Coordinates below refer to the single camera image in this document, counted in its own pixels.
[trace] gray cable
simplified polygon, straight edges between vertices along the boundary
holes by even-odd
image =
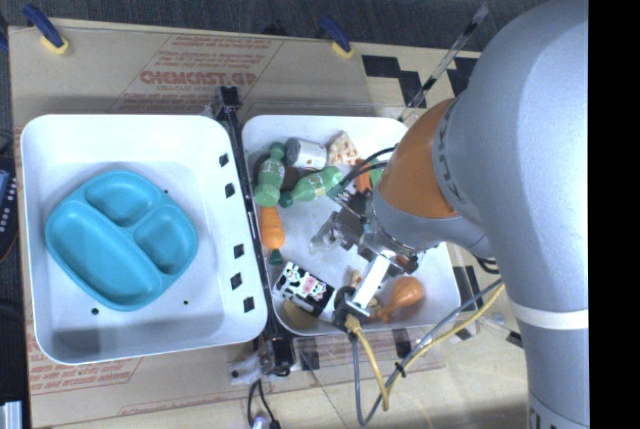
[[[391,382],[396,378],[396,376],[398,374],[400,374],[400,370],[407,364],[407,362],[413,356],[415,356],[416,353],[418,353],[420,351],[420,349],[422,349],[425,345],[427,345],[429,343],[429,341],[432,339],[433,335],[437,331],[439,331],[443,326],[449,324],[453,319],[455,319],[460,314],[460,312],[462,312],[464,309],[466,309],[469,306],[471,306],[472,304],[474,304],[481,297],[487,295],[493,289],[498,287],[501,283],[502,283],[502,278],[500,278],[499,280],[494,281],[491,285],[489,285],[488,287],[485,287],[483,290],[478,292],[475,296],[473,296],[472,298],[470,298],[467,301],[465,301],[464,303],[462,303],[460,306],[458,306],[458,308],[453,310],[449,315],[447,315],[438,324],[436,324],[433,327],[433,329],[431,331],[429,331],[423,337],[422,340],[420,340],[418,345],[416,347],[414,347],[411,350],[411,352],[409,354],[407,354],[407,356],[404,357],[404,359],[402,360],[400,365],[396,366],[396,369],[389,376],[389,379],[387,379],[387,382],[385,383],[385,387],[389,388],[389,385],[391,384]],[[361,410],[361,405],[360,405],[360,363],[358,361],[358,342],[357,342],[357,340],[353,340],[351,342],[351,348],[353,350],[353,376],[354,376],[354,381],[355,381],[356,414],[358,416],[358,423],[360,424],[360,426],[361,427],[365,427],[371,421],[371,419],[373,418],[373,415],[375,414],[376,410],[378,409],[378,406],[380,406],[380,403],[382,402],[382,395],[378,395],[378,398],[376,399],[376,402],[373,404],[373,407],[371,408],[371,411],[367,415],[366,420],[363,420],[363,418],[362,418],[362,410]]]

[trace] yellow cable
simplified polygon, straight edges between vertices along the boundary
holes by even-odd
[[[345,327],[351,331],[354,335],[358,337],[358,340],[362,344],[365,353],[367,353],[367,358],[369,358],[369,363],[371,363],[371,368],[373,369],[373,373],[376,376],[376,381],[378,382],[378,388],[380,389],[380,395],[382,396],[382,410],[389,410],[389,393],[387,391],[387,387],[384,383],[384,378],[382,377],[382,373],[380,372],[380,368],[378,367],[378,361],[376,360],[376,356],[369,344],[369,340],[364,335],[364,331],[362,331],[362,327],[360,326],[360,321],[356,319],[353,315],[347,315],[347,320],[345,322]]]
[[[447,340],[449,337],[455,335],[458,331],[460,331],[461,329],[467,327],[469,324],[471,324],[472,322],[475,322],[476,320],[478,320],[480,317],[482,317],[482,315],[484,315],[484,313],[489,309],[489,307],[496,301],[496,299],[498,299],[498,296],[502,293],[502,291],[504,290],[504,283],[502,283],[501,285],[499,285],[496,290],[493,291],[493,294],[491,294],[491,297],[487,300],[487,302],[484,304],[484,306],[482,308],[480,308],[477,312],[475,312],[471,317],[469,317],[468,319],[466,319],[464,322],[462,322],[461,324],[458,324],[457,326],[453,327],[452,329],[450,329],[449,331],[447,331],[446,333],[443,333],[441,336],[439,336],[438,338],[436,338],[435,340],[431,340],[428,344],[426,344],[422,349],[420,349],[420,351],[418,351],[416,354],[414,354],[409,361],[407,361],[407,364],[404,366],[404,370],[407,370],[418,358],[420,358],[422,355],[424,355],[429,349],[431,349],[433,346]],[[396,384],[396,382],[398,381],[398,379],[400,379],[401,375],[398,374],[394,380],[391,382],[391,384],[389,385],[389,388],[387,390],[387,394],[391,395],[391,389],[393,388],[393,385]]]

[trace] orange toy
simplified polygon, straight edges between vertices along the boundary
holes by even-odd
[[[284,244],[284,227],[277,207],[260,207],[260,236],[269,249],[280,249]]]
[[[411,306],[424,297],[422,284],[413,276],[402,276],[393,284],[391,301],[375,312],[375,316],[384,323],[391,322],[391,314],[398,308]]]

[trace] white can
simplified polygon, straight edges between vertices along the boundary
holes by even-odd
[[[285,148],[287,166],[317,171],[327,165],[327,147],[324,145],[291,138],[287,141]]]

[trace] yellow clamp tip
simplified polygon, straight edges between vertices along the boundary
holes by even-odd
[[[53,43],[47,40],[44,36],[40,36],[40,43],[42,43],[45,47],[47,47],[54,54],[62,55],[69,48],[69,40],[64,37],[62,38],[62,45],[60,47],[56,47]]]
[[[333,49],[333,51],[336,54],[338,54],[340,57],[343,57],[345,59],[351,58],[351,56],[353,56],[353,54],[355,52],[355,49],[353,47],[351,47],[351,50],[349,52],[347,52],[340,45],[338,45],[335,41],[331,44],[331,48]]]

